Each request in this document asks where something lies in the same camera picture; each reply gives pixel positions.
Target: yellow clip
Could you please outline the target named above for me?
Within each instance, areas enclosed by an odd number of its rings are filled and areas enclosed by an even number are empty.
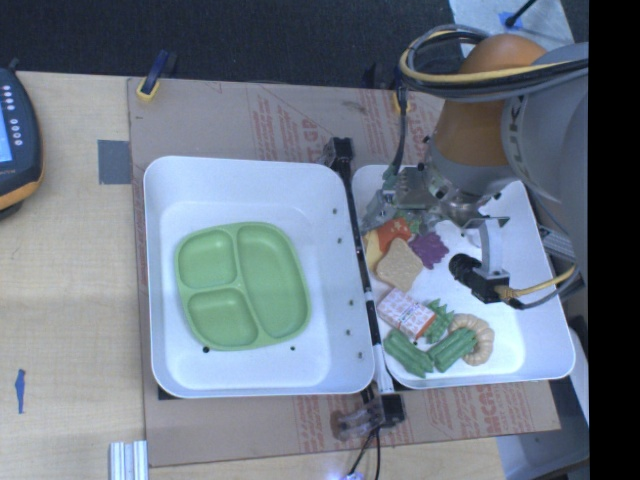
[[[151,92],[149,94],[145,94],[144,92],[142,92],[142,87],[144,86],[146,81],[147,81],[146,78],[143,78],[141,80],[140,84],[138,85],[138,88],[136,89],[136,95],[142,101],[148,103],[155,97],[156,93],[158,92],[158,88],[160,87],[160,80],[156,80],[156,83],[153,86],[153,88],[151,89]]]
[[[398,93],[396,91],[393,91],[393,94],[391,95],[391,103],[396,113],[401,114],[402,110],[400,109],[400,103],[398,103]],[[410,111],[411,111],[411,103],[409,103],[409,100],[407,99],[407,114]]]

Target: toy food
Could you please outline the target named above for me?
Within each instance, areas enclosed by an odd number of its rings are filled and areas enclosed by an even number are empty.
[[[372,229],[362,237],[362,241],[364,243],[364,259],[369,270],[373,271],[384,256],[384,253],[380,250],[378,232]]]
[[[387,354],[395,358],[409,373],[424,379],[425,372],[433,371],[431,358],[399,330],[391,329],[382,344]]]
[[[431,309],[397,288],[380,301],[377,309],[380,318],[410,340],[422,336],[436,319],[436,314]]]
[[[429,270],[433,270],[433,266],[449,253],[449,249],[442,242],[440,235],[433,231],[417,236],[409,243],[409,247]]]
[[[382,281],[408,292],[422,268],[422,260],[407,242],[402,238],[394,238],[389,252],[378,262],[375,271]]]
[[[441,306],[440,299],[431,301],[427,307],[436,314],[436,319],[424,333],[427,343],[431,344],[440,341],[447,331],[449,324],[453,321],[453,311],[447,312],[447,305]]]
[[[383,253],[389,251],[391,242],[396,238],[402,238],[405,242],[411,238],[411,230],[404,217],[398,217],[385,222],[375,229],[378,235],[378,244]]]
[[[475,333],[471,329],[461,327],[427,350],[427,355],[439,372],[445,372],[458,359],[473,351],[476,343]]]
[[[493,352],[493,341],[495,332],[489,324],[475,315],[458,313],[453,317],[449,325],[449,332],[455,332],[461,328],[470,329],[475,332],[476,346],[471,352],[464,355],[462,360],[471,365],[478,366],[488,361]]]

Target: green beans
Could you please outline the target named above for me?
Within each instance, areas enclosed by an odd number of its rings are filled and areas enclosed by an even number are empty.
[[[391,329],[383,341],[385,351],[395,358],[405,370],[424,379],[426,372],[433,372],[433,361],[398,329]]]
[[[433,360],[439,372],[445,372],[458,359],[470,353],[476,343],[478,343],[476,333],[467,327],[461,327],[431,347],[427,355]]]
[[[440,306],[440,299],[436,299],[426,305],[431,311],[436,314],[436,318],[433,323],[427,328],[424,333],[424,337],[427,343],[436,343],[439,341],[449,327],[453,320],[454,313],[450,311],[447,313],[447,305]]]

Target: toy bread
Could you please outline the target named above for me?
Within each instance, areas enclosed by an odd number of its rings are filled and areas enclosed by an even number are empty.
[[[380,250],[380,242],[378,241],[378,232],[372,229],[362,237],[364,242],[364,259],[367,262],[369,270],[374,271],[378,262],[384,256]]]
[[[422,260],[402,238],[394,238],[389,252],[378,262],[376,274],[380,280],[408,292],[422,271]]]

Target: cardboard sheet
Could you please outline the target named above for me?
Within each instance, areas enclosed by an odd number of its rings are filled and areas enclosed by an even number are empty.
[[[162,80],[151,102],[128,81],[144,407],[152,467],[356,449],[332,434],[332,414],[362,406],[359,394],[183,400],[163,395],[150,361],[145,249],[146,167],[165,155],[315,162],[331,137],[353,139],[353,169],[387,164],[399,136],[391,91]],[[442,101],[411,93],[404,160],[417,163]],[[382,446],[556,430],[548,382],[403,391],[406,420]]]

